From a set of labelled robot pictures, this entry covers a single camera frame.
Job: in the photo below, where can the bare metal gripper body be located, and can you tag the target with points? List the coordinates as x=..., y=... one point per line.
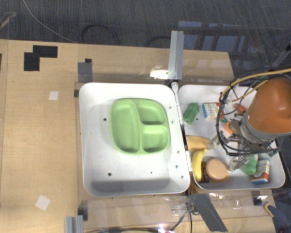
x=247, y=145

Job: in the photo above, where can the green plastic bottle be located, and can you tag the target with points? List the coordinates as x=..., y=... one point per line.
x=249, y=166

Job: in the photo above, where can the orange toy carrot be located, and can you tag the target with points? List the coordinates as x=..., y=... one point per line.
x=228, y=127

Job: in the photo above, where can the small orange toy sausage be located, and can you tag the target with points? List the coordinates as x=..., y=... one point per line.
x=240, y=107

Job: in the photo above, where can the tan round biscuit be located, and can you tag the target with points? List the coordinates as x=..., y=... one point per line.
x=216, y=169

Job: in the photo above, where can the white plastic tray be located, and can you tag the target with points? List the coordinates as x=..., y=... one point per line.
x=232, y=182
x=135, y=173

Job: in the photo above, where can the tan toy bread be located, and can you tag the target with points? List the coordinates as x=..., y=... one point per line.
x=196, y=142

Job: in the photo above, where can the blue and yellow carton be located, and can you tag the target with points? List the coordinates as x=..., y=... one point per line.
x=209, y=110

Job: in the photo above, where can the brown toy bread slice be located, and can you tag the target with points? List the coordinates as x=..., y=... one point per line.
x=205, y=176

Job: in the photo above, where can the yellow banana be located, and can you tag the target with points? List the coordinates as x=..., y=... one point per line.
x=197, y=164

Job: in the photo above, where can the green toy grapes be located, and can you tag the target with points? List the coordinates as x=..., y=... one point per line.
x=191, y=113

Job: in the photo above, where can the green divided plate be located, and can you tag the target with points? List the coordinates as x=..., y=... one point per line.
x=126, y=127

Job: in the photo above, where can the pale wood board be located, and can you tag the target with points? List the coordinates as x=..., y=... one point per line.
x=126, y=62

